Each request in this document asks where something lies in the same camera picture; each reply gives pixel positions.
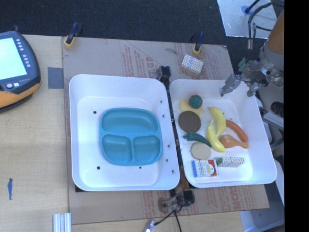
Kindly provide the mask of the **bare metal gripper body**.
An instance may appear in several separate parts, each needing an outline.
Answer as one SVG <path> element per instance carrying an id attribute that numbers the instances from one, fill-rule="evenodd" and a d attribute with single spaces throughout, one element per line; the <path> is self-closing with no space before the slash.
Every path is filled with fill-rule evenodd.
<path id="1" fill-rule="evenodd" d="M 267 58 L 247 60 L 245 58 L 238 64 L 241 79 L 245 82 L 262 85 L 273 85 L 277 88 L 284 87 L 284 72 Z"/>

